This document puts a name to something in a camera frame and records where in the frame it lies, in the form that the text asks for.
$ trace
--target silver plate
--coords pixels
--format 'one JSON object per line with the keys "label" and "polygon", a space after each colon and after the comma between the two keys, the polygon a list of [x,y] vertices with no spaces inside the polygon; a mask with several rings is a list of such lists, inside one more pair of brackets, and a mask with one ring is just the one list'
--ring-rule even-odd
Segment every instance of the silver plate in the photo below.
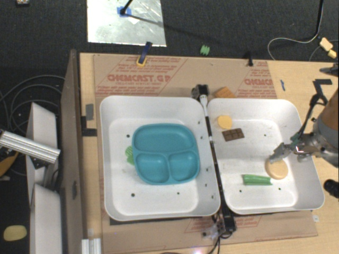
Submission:
{"label": "silver plate", "polygon": [[160,0],[133,0],[129,16],[120,16],[118,7],[128,0],[87,0],[89,42],[166,46]]}

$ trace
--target cardboard sheet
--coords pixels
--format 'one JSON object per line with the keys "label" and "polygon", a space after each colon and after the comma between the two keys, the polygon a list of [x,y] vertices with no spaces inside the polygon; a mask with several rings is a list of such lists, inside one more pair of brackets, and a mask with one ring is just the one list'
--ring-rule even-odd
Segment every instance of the cardboard sheet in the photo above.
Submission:
{"label": "cardboard sheet", "polygon": [[253,67],[246,60],[186,57],[147,58],[143,68],[138,56],[94,55],[95,95],[187,96],[197,84],[208,84],[213,94],[227,86],[238,98],[276,98],[266,61]]}
{"label": "cardboard sheet", "polygon": [[[182,57],[148,57],[144,68],[136,66],[137,56],[94,55],[96,117],[99,105],[109,95],[190,97],[196,84],[208,84],[211,96],[227,86],[237,97],[276,98],[265,61],[248,67],[246,60]],[[136,253],[211,246],[202,236],[213,225],[211,217],[146,222],[111,221],[103,204],[103,170],[97,119],[101,217],[105,254]],[[317,235],[310,211],[236,217],[237,231],[222,244],[258,242]]]}

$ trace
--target black carpet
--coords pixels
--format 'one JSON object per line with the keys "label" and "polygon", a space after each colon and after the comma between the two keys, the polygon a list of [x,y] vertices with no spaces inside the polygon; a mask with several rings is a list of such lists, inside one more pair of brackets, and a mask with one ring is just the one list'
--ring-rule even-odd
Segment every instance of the black carpet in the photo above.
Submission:
{"label": "black carpet", "polygon": [[[320,0],[161,0],[167,47],[153,47],[152,55],[199,56],[200,47],[210,47],[209,56],[242,58],[248,51],[254,59],[271,59],[270,40],[287,37],[308,40],[315,35]],[[325,0],[319,38],[338,39],[338,2]],[[29,7],[17,7],[15,0],[0,0],[0,92],[6,95],[20,82],[39,75],[64,76],[70,49],[77,52],[141,53],[137,46],[87,42],[86,0],[31,0]],[[310,44],[275,41],[271,52],[277,60],[307,61],[320,39]],[[338,43],[334,43],[338,52]],[[319,49],[313,61],[329,61]],[[25,83],[5,97],[9,115],[12,100],[27,85],[45,84],[62,89],[62,80],[39,78]],[[59,94],[46,87],[21,92],[13,107],[28,99],[44,99],[58,104]],[[58,113],[48,103],[45,108]],[[13,117],[25,130],[29,104]],[[3,102],[0,124],[8,125]],[[15,124],[11,130],[20,134]],[[23,159],[15,170],[25,172]],[[23,224],[29,228],[26,178],[12,171],[9,182],[0,181],[0,253],[29,253],[29,238],[8,243],[2,239],[6,226]]]}

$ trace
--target white cable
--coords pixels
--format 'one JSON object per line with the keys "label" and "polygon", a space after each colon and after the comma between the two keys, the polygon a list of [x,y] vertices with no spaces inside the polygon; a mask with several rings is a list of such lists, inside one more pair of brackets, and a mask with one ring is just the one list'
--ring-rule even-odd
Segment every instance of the white cable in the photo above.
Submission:
{"label": "white cable", "polygon": [[302,44],[308,44],[308,43],[314,41],[314,40],[318,37],[318,35],[319,35],[320,25],[321,25],[322,19],[323,19],[323,8],[324,8],[324,5],[322,5],[322,13],[321,13],[321,15],[320,15],[319,25],[318,25],[318,28],[317,28],[317,32],[316,32],[316,34],[313,36],[313,38],[311,38],[311,39],[308,40],[308,41],[300,41],[300,40],[294,40],[294,39],[290,39],[290,38],[275,38],[275,39],[273,39],[273,40],[270,40],[269,44],[267,45],[267,51],[269,52],[270,57],[271,57],[273,60],[275,60],[275,58],[273,57],[273,55],[271,54],[271,51],[270,51],[270,45],[271,45],[271,43],[272,43],[273,41],[275,41],[275,40],[288,40],[288,41],[292,41],[292,42],[296,42],[296,43],[302,43]]}
{"label": "white cable", "polygon": [[[329,42],[338,42],[339,40],[329,40]],[[316,53],[316,51],[318,51],[318,49],[320,48],[321,46],[318,46],[316,49],[314,49],[314,51],[312,52],[312,54],[310,55],[308,61],[311,61],[312,57],[314,56],[314,54]]]}

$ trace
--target wooden table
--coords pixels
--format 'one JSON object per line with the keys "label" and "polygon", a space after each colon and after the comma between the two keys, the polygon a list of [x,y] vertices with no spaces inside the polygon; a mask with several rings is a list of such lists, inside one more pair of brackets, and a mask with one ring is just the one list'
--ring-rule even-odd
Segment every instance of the wooden table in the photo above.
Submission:
{"label": "wooden table", "polygon": [[[95,104],[94,101],[94,62],[92,53],[80,54],[80,84],[82,115],[86,114],[86,105]],[[292,102],[298,109],[301,120],[305,119],[309,101],[315,94],[312,81],[314,79],[331,79],[332,86],[322,86],[324,95],[329,99],[337,89],[338,79],[319,72],[319,68],[330,67],[331,63],[318,62],[292,62],[292,61],[267,61],[277,98]],[[281,80],[284,82],[285,91],[282,89]],[[313,116],[322,111],[323,107],[316,106]],[[87,122],[88,128],[96,128],[96,115]],[[305,132],[310,132],[312,123],[308,123]],[[83,137],[84,146],[84,186],[85,207],[89,238],[100,238],[101,207],[100,184],[98,170],[97,137]],[[338,181],[338,169],[328,164],[323,159],[314,158],[320,181],[323,184],[327,179]],[[313,211],[318,216],[316,223],[318,236],[288,240],[264,241],[255,243],[239,243],[221,246],[221,254],[275,254],[275,253],[339,253],[339,205],[338,199],[325,192],[325,203],[322,208]],[[210,248],[196,248],[175,250],[178,253],[208,253]],[[145,252],[162,253],[165,251]]]}

